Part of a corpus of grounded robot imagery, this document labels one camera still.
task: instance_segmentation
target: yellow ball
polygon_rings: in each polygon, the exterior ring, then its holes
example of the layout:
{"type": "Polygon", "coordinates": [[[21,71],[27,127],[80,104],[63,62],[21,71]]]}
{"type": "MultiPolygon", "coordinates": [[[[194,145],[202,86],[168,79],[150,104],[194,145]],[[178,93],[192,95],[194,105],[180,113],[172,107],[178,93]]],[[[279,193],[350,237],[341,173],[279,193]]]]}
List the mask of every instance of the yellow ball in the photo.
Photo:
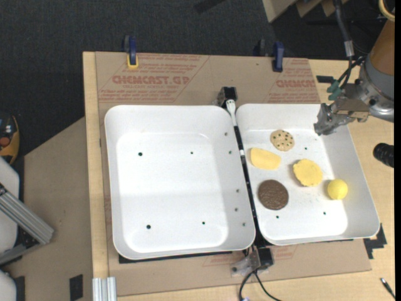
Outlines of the yellow ball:
{"type": "Polygon", "coordinates": [[[348,185],[342,179],[334,179],[328,184],[327,193],[332,199],[343,199],[348,194],[348,185]]]}

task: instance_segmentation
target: wooden table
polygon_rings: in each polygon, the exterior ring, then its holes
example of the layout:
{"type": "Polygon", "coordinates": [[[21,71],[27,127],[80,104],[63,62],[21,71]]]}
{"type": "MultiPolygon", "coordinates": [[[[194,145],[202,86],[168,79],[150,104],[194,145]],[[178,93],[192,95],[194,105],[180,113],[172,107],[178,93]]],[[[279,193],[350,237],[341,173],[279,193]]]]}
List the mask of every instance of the wooden table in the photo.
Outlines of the wooden table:
{"type": "MultiPolygon", "coordinates": [[[[99,145],[98,104],[96,86],[96,61],[94,52],[84,52],[84,84],[86,107],[86,134],[88,145],[88,175],[90,195],[91,242],[93,276],[106,278],[108,272],[107,239],[103,202],[102,160],[99,145]]],[[[314,75],[340,76],[346,69],[346,61],[310,60],[314,75]]],[[[353,72],[352,79],[358,75],[353,72]]],[[[327,101],[327,84],[317,83],[322,102],[327,101]]],[[[282,280],[266,284],[267,290],[280,300],[391,300],[380,278],[395,291],[395,243],[394,243],[394,170],[378,162],[372,155],[373,148],[381,142],[393,144],[394,125],[370,117],[366,123],[354,122],[350,132],[371,190],[378,216],[383,224],[387,245],[374,250],[372,271],[282,280]]],[[[202,288],[176,292],[153,293],[120,297],[119,300],[237,300],[238,286],[202,288]]],[[[257,283],[245,286],[243,294],[251,300],[268,300],[257,283]]]]}

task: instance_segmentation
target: gray carpet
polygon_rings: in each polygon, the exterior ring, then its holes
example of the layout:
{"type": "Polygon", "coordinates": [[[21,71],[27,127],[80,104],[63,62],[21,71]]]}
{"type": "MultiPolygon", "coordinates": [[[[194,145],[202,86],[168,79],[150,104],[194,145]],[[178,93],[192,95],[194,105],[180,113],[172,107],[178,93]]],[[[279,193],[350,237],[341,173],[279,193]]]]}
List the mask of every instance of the gray carpet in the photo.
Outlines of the gray carpet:
{"type": "MultiPolygon", "coordinates": [[[[281,41],[285,56],[344,58],[336,26],[308,24],[327,19],[320,7],[300,18],[291,6],[269,24],[262,0],[208,1],[0,0],[0,110],[19,122],[21,154],[84,116],[82,52],[120,51],[126,34],[139,52],[251,56],[264,38],[268,53],[281,41]]],[[[375,1],[350,1],[347,16],[377,17],[375,1]]],[[[359,49],[380,29],[353,26],[359,49]]]]}

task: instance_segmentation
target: black cylinder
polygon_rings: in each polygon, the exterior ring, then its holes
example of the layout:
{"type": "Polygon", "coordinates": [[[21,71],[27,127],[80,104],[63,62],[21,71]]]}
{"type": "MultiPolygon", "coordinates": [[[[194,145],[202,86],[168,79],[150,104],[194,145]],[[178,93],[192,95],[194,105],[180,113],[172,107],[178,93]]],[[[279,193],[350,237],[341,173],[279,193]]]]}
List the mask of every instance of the black cylinder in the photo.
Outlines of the black cylinder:
{"type": "Polygon", "coordinates": [[[394,168],[394,145],[377,144],[373,156],[383,164],[394,168]]]}

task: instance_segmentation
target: tape measure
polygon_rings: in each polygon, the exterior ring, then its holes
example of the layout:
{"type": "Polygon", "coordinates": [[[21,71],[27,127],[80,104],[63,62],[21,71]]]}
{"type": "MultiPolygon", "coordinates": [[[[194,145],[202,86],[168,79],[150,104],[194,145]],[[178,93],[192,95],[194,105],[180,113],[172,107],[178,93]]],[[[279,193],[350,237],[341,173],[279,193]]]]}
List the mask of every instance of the tape measure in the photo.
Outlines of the tape measure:
{"type": "Polygon", "coordinates": [[[0,156],[12,164],[19,150],[19,130],[14,116],[0,112],[0,156]]]}

